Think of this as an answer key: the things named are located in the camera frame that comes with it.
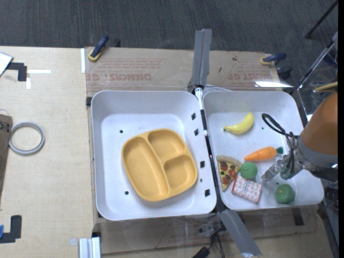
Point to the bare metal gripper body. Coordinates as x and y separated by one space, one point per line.
291 161

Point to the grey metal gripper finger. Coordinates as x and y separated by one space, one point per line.
271 169
274 176

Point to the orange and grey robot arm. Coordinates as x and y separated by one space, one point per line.
322 122

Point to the orange carrot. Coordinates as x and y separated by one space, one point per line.
260 154

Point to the green round toy fruit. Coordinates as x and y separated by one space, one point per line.
248 170
285 194

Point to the orange and white packet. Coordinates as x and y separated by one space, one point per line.
246 189

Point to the pizza slice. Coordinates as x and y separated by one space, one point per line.
227 172

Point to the yellow banana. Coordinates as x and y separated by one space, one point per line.
242 126

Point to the white plastic tray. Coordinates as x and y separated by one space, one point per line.
268 103
113 187

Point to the yellow divided plate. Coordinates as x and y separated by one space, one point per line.
158 164

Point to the brown cardboard board, red print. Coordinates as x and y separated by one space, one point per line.
161 68

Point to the grey tape roll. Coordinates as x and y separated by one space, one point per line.
13 148

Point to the white paper sheet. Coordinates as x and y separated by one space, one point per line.
4 60

